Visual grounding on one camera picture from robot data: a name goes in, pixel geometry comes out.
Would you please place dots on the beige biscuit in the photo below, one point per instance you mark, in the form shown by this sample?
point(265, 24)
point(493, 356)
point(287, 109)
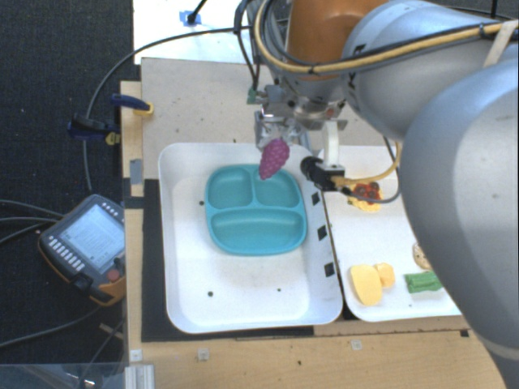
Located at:
point(420, 257)

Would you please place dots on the pizza slice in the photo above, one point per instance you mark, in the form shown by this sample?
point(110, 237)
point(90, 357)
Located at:
point(367, 201)

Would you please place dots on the white plastic tray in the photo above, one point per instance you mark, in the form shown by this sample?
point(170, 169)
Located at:
point(377, 237)
point(243, 290)

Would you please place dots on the green broccoli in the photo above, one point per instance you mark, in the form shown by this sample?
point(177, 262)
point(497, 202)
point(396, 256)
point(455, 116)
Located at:
point(422, 282)

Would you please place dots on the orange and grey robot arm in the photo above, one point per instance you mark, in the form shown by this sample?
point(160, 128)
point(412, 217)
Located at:
point(446, 136)

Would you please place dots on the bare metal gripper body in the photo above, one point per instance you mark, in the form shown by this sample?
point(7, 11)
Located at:
point(308, 109)

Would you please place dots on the small yellow bread piece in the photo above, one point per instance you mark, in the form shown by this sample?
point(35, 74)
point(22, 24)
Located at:
point(386, 274)

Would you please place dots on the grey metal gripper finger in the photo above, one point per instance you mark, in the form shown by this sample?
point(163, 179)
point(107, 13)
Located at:
point(292, 133)
point(260, 130)

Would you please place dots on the teal divided plate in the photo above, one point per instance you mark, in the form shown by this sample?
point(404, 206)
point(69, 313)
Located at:
point(255, 229)

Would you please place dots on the purple grapes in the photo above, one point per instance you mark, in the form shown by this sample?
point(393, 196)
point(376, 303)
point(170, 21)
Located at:
point(273, 158)

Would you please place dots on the pale wood board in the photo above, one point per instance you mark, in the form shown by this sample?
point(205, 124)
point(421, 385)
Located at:
point(243, 359)

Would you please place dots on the black cylinder on white bracket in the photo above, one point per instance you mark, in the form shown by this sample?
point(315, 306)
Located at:
point(322, 172)

